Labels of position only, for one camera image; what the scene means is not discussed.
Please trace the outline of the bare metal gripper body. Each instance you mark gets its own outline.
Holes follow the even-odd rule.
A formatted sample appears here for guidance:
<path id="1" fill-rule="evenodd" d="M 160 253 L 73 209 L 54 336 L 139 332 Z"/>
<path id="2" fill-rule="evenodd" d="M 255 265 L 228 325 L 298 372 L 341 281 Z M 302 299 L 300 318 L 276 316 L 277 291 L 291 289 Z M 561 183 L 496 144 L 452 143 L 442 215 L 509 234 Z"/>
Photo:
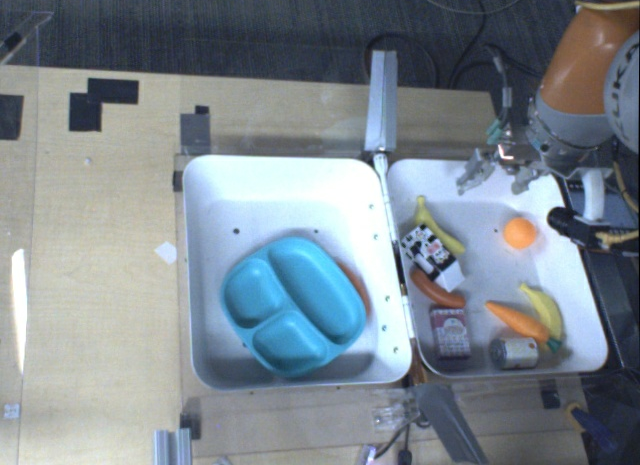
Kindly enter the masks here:
<path id="1" fill-rule="evenodd" d="M 492 132 L 496 141 L 496 159 L 510 174 L 540 177 L 551 173 L 549 162 L 554 161 L 561 143 L 543 125 L 499 125 Z"/>

